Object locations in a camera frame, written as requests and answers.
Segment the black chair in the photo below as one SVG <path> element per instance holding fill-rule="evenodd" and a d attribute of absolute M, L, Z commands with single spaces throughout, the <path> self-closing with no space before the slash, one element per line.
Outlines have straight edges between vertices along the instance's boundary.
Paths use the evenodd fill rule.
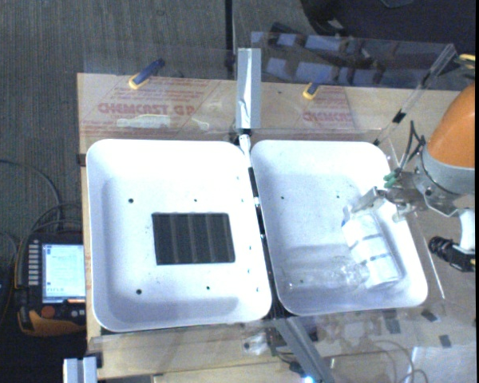
<path fill-rule="evenodd" d="M 321 35 L 453 43 L 475 55 L 476 0 L 300 0 Z"/>

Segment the wire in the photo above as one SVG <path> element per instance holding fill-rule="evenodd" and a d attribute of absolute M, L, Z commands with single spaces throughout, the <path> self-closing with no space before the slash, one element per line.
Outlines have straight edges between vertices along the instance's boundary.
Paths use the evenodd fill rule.
<path fill-rule="evenodd" d="M 36 222 L 34 223 L 34 225 L 31 227 L 31 231 L 34 232 L 34 229 L 37 228 L 41 221 L 47 217 L 50 213 L 52 213 L 53 211 L 57 211 L 57 219 L 58 220 L 61 220 L 61 221 L 64 221 L 64 219 L 61 219 L 60 218 L 60 215 L 58 214 L 60 211 L 62 211 L 62 208 L 63 207 L 73 207 L 73 208 L 81 208 L 81 205 L 79 203 L 60 203 L 58 204 L 57 206 L 54 206 L 48 210 L 46 210 L 44 213 L 42 213 L 39 218 L 36 220 Z"/>
<path fill-rule="evenodd" d="M 406 374 L 406 376 L 403 377 L 402 380 L 406 379 L 407 377 L 411 377 L 411 380 L 410 382 L 413 383 L 414 381 L 414 374 L 415 374 L 415 366 L 414 366 L 414 361 L 412 360 L 412 357 L 410 356 L 410 354 L 408 353 L 407 349 L 405 347 L 403 347 L 402 345 L 399 345 L 398 343 L 396 342 L 392 342 L 392 341 L 376 341 L 376 343 L 390 343 L 391 345 L 394 345 L 396 346 L 397 348 L 399 348 L 405 355 L 406 355 L 406 358 L 408 359 L 408 362 L 410 364 L 410 372 L 408 374 Z M 396 381 L 396 379 L 398 378 L 398 375 L 395 374 L 394 375 L 394 381 Z"/>
<path fill-rule="evenodd" d="M 40 170 L 38 170 L 36 168 L 33 168 L 32 166 L 30 166 L 28 164 L 13 162 L 12 160 L 7 160 L 7 159 L 0 159 L 0 164 L 10 164 L 12 166 L 25 168 L 27 170 L 30 170 L 32 173 L 38 175 L 48 184 L 49 188 L 51 189 L 51 191 L 53 193 L 53 197 L 55 198 L 55 200 L 57 202 L 57 205 L 61 204 L 60 194 L 59 194 L 57 188 L 55 187 L 55 185 L 53 184 L 53 181 L 47 175 L 45 175 L 43 172 L 41 172 Z"/>
<path fill-rule="evenodd" d="M 418 144 L 415 149 L 410 153 L 410 149 L 412 148 L 413 141 L 417 140 Z M 414 122 L 410 122 L 410 133 L 408 135 L 408 141 L 406 142 L 406 149 L 402 155 L 401 162 L 399 163 L 398 167 L 395 168 L 391 173 L 386 175 L 383 179 L 386 181 L 385 188 L 391 188 L 396 181 L 398 180 L 399 176 L 401 175 L 402 171 L 405 169 L 408 162 L 410 162 L 424 147 L 426 144 L 426 139 L 424 135 L 419 136 L 417 131 L 415 130 Z"/>
<path fill-rule="evenodd" d="M 383 348 L 374 345 L 375 348 L 380 349 L 389 359 L 390 359 L 390 364 L 392 365 L 392 374 L 394 375 L 394 382 L 398 378 L 398 369 L 396 367 L 396 361 L 392 357 L 392 355 L 389 353 L 388 350 L 384 350 Z"/>
<path fill-rule="evenodd" d="M 78 226 L 81 226 L 81 221 L 80 220 L 73 220 L 73 219 L 62 219 L 62 220 L 53 220 L 49 221 L 48 223 L 41 224 L 35 228 L 32 229 L 32 233 L 39 232 L 40 230 L 43 230 L 49 226 L 53 226 L 56 224 L 76 224 Z"/>
<path fill-rule="evenodd" d="M 275 352 L 277 353 L 277 357 L 283 361 L 284 363 L 287 363 L 290 365 L 292 362 L 296 361 L 296 356 L 292 352 L 281 352 L 277 348 L 275 348 Z"/>
<path fill-rule="evenodd" d="M 18 248 L 19 248 L 18 242 L 12 235 L 4 231 L 0 231 L 0 236 L 4 237 L 8 242 L 8 245 L 11 249 L 10 263 L 13 263 L 14 260 L 16 259 L 16 254 L 18 253 Z"/>
<path fill-rule="evenodd" d="M 424 370 L 422 370 L 422 369 L 415 369 L 415 370 L 413 370 L 412 372 L 410 372 L 410 373 L 406 374 L 405 376 L 403 376 L 401 380 L 398 380 L 397 383 L 402 383 L 402 382 L 403 382 L 406 378 L 408 378 L 408 377 L 411 377 L 411 378 L 412 378 L 411 381 L 413 382 L 413 381 L 414 381 L 414 377 L 415 377 L 415 375 L 416 375 L 417 373 L 420 373 L 420 374 L 422 375 L 422 377 L 424 378 L 424 381 L 425 381 L 426 383 L 429 383 L 428 376 L 427 376 L 427 374 L 424 373 Z"/>

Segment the black cable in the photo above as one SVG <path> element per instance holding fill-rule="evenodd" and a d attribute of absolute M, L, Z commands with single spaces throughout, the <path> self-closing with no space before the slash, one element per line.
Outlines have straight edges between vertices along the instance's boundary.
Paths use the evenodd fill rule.
<path fill-rule="evenodd" d="M 62 219 L 62 220 L 53 220 L 49 221 L 48 223 L 40 224 L 39 226 L 35 227 L 32 229 L 32 233 L 39 232 L 40 230 L 43 230 L 49 226 L 54 226 L 58 224 L 76 224 L 81 227 L 81 221 L 80 220 L 74 220 L 74 219 Z"/>
<path fill-rule="evenodd" d="M 43 172 L 41 172 L 40 170 L 38 170 L 38 169 L 28 165 L 28 164 L 13 162 L 12 160 L 7 160 L 7 159 L 0 159 L 0 164 L 10 164 L 12 166 L 25 168 L 27 170 L 30 170 L 32 173 L 35 173 L 36 175 L 40 176 L 48 184 L 49 188 L 51 189 L 51 191 L 53 193 L 53 197 L 55 198 L 55 201 L 57 202 L 57 204 L 61 204 L 61 197 L 60 197 L 60 194 L 59 194 L 57 188 L 55 187 L 55 184 L 53 184 L 53 181 L 47 175 L 45 175 Z"/>
<path fill-rule="evenodd" d="M 417 140 L 418 144 L 415 147 L 415 149 L 410 153 L 410 149 L 412 146 L 412 143 L 414 141 L 414 138 Z M 401 174 L 403 169 L 406 167 L 408 162 L 410 162 L 415 155 L 417 155 L 421 150 L 422 147 L 426 144 L 426 139 L 425 137 L 419 136 L 417 134 L 417 131 L 415 130 L 415 124 L 413 121 L 410 122 L 410 133 L 408 135 L 408 141 L 406 142 L 406 149 L 405 152 L 403 153 L 403 156 L 401 158 L 401 163 L 399 164 L 398 168 L 396 168 L 395 173 L 396 177 Z"/>
<path fill-rule="evenodd" d="M 4 231 L 0 231 L 0 236 L 4 237 L 7 242 L 8 242 L 8 245 L 11 249 L 11 258 L 10 258 L 10 262 L 13 263 L 14 260 L 16 259 L 16 254 L 18 253 L 18 242 L 16 241 L 16 239 L 10 235 L 9 233 L 6 233 Z"/>
<path fill-rule="evenodd" d="M 31 232 L 34 232 L 34 229 L 37 228 L 37 226 L 41 223 L 41 221 L 47 217 L 50 213 L 52 213 L 53 211 L 57 211 L 57 213 L 59 211 L 61 211 L 63 209 L 63 207 L 73 207 L 73 208 L 81 208 L 81 205 L 79 203 L 61 203 L 61 204 L 58 204 L 57 206 L 54 206 L 48 210 L 46 210 L 44 213 L 42 213 L 39 218 L 36 220 L 36 222 L 34 223 L 34 225 L 31 227 Z M 60 215 L 57 214 L 57 219 L 58 220 L 64 220 L 64 219 L 60 219 L 59 218 Z"/>
<path fill-rule="evenodd" d="M 279 350 L 277 350 L 277 348 L 275 348 L 275 352 L 277 354 L 277 357 L 288 365 L 296 361 L 296 356 L 292 352 L 280 352 Z"/>

